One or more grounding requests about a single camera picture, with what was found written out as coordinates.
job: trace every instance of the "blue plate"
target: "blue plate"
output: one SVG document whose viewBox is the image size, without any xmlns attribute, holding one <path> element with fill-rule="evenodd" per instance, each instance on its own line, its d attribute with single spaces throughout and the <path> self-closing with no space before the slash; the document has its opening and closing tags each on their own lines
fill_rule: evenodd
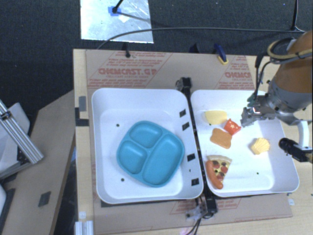
<svg viewBox="0 0 313 235">
<path fill-rule="evenodd" d="M 141 121 L 126 133 L 117 150 L 119 166 L 132 177 L 152 186 L 167 184 L 184 156 L 182 141 L 170 131 Z"/>
</svg>

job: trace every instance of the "dark background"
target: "dark background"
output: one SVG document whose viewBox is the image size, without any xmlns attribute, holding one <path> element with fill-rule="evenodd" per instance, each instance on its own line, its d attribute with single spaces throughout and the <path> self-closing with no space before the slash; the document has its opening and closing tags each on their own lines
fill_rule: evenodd
<svg viewBox="0 0 313 235">
<path fill-rule="evenodd" d="M 290 29 L 295 0 L 148 0 L 152 28 L 207 26 Z M 300 0 L 297 26 L 312 29 L 313 0 Z M 20 102 L 27 114 L 73 89 L 72 50 L 101 42 L 80 39 L 80 0 L 0 0 L 0 99 Z M 228 54 L 256 55 L 278 39 L 298 33 L 227 30 L 158 31 L 154 44 L 130 50 L 188 52 L 198 43 L 212 53 L 219 43 Z M 121 49 L 112 42 L 104 49 Z"/>
</svg>

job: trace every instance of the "robotic hand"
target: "robotic hand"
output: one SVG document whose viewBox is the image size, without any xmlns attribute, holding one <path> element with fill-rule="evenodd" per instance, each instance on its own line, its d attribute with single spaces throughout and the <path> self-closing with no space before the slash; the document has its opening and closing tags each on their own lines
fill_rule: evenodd
<svg viewBox="0 0 313 235">
<path fill-rule="evenodd" d="M 293 113 L 305 109 L 312 103 L 312 41 L 313 32 L 303 34 L 297 40 L 288 38 L 272 43 L 267 53 L 256 59 L 256 90 L 248 98 L 248 106 L 244 107 L 241 119 L 243 127 L 251 125 L 256 120 L 274 119 L 275 117 L 288 125 L 297 125 L 299 143 L 289 139 L 281 139 L 279 146 L 300 162 L 312 163 L 312 148 L 309 144 L 308 124 L 312 120 L 297 119 Z M 288 54 L 275 54 L 276 49 L 283 43 L 289 43 Z M 263 56 L 269 55 L 260 74 L 259 66 Z M 267 64 L 280 64 L 276 75 L 269 83 L 268 92 L 258 95 L 258 88 L 263 78 Z"/>
</svg>

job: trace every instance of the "toy food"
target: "toy food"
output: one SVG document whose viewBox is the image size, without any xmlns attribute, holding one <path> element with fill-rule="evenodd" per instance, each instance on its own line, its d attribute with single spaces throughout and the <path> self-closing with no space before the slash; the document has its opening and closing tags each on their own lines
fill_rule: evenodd
<svg viewBox="0 0 313 235">
<path fill-rule="evenodd" d="M 225 156 L 208 156 L 205 169 L 212 185 L 217 189 L 222 189 L 223 180 L 228 172 L 231 159 Z"/>
<path fill-rule="evenodd" d="M 264 138 L 258 138 L 256 142 L 251 146 L 251 150 L 255 155 L 259 155 L 262 152 L 269 150 L 269 141 Z"/>
<path fill-rule="evenodd" d="M 232 136 L 228 132 L 214 128 L 210 140 L 225 149 L 229 149 L 231 146 L 231 138 Z"/>
<path fill-rule="evenodd" d="M 234 135 L 241 130 L 241 126 L 229 119 L 224 126 L 224 130 L 228 131 L 231 135 Z"/>
<path fill-rule="evenodd" d="M 225 111 L 206 111 L 205 117 L 209 124 L 221 124 L 227 121 L 227 113 Z"/>
</svg>

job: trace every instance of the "pizza slice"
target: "pizza slice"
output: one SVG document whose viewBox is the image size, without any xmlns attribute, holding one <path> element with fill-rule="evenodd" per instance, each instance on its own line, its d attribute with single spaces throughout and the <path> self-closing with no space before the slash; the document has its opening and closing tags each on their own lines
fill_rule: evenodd
<svg viewBox="0 0 313 235">
<path fill-rule="evenodd" d="M 208 161 L 205 164 L 206 174 L 214 187 L 222 189 L 223 180 L 232 160 L 220 155 L 207 156 L 207 159 Z"/>
</svg>

